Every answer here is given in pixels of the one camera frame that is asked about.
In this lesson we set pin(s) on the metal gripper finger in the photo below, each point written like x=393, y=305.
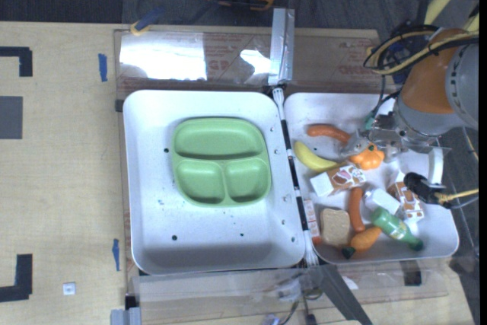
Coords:
x=390, y=155
x=355, y=142

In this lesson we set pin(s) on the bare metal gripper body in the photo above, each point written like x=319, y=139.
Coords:
x=388, y=133

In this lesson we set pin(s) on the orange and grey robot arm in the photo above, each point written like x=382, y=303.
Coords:
x=426, y=95

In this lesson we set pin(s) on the orange pumpkin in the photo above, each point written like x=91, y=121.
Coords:
x=368, y=160

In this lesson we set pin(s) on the orange sausage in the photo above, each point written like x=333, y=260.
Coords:
x=327, y=131
x=356, y=209

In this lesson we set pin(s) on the white plastic tray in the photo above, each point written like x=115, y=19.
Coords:
x=152, y=201
x=327, y=110

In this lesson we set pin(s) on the white and orange carton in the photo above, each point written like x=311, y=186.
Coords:
x=409, y=201
x=335, y=180

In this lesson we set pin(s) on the small white bottle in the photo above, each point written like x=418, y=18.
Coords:
x=382, y=201

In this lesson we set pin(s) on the yellow banana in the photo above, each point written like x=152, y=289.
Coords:
x=312, y=160

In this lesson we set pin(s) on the green bottle yellow label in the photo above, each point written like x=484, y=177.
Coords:
x=393, y=226

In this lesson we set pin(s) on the tan bread slice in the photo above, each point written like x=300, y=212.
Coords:
x=335, y=227

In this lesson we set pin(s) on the orange carrot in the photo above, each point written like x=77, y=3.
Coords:
x=365, y=239

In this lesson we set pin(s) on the orange and white packet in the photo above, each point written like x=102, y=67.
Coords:
x=311, y=218

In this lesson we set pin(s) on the green divided plate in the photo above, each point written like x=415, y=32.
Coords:
x=220, y=141

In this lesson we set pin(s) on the small white cube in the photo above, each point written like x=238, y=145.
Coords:
x=69, y=288

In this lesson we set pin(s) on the black cylinder on white bracket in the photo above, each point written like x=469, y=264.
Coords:
x=420, y=186

